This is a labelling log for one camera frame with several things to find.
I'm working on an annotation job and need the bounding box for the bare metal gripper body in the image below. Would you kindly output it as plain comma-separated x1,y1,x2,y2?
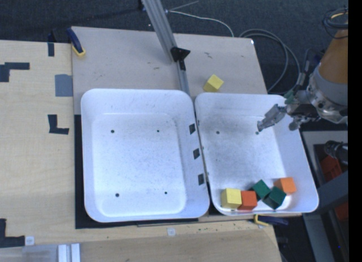
285,78,348,124

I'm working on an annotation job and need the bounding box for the white plastic tray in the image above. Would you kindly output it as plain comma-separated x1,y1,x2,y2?
194,92,320,217
80,88,211,224

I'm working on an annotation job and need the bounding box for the light orange cube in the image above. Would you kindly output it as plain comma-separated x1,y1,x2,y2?
273,177,298,195

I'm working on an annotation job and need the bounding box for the yellow cube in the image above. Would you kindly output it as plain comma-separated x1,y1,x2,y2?
202,74,225,93
220,188,243,209

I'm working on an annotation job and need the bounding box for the green cube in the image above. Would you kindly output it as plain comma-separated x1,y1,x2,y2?
248,179,272,201
262,186,287,211

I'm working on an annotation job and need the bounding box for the dark orange cube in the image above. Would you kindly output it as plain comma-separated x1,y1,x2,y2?
238,190,258,211

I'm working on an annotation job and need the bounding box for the pale wood board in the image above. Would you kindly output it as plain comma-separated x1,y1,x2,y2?
71,25,302,224

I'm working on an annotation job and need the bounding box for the black cylinder on white bracket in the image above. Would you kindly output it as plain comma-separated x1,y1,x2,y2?
324,140,349,167

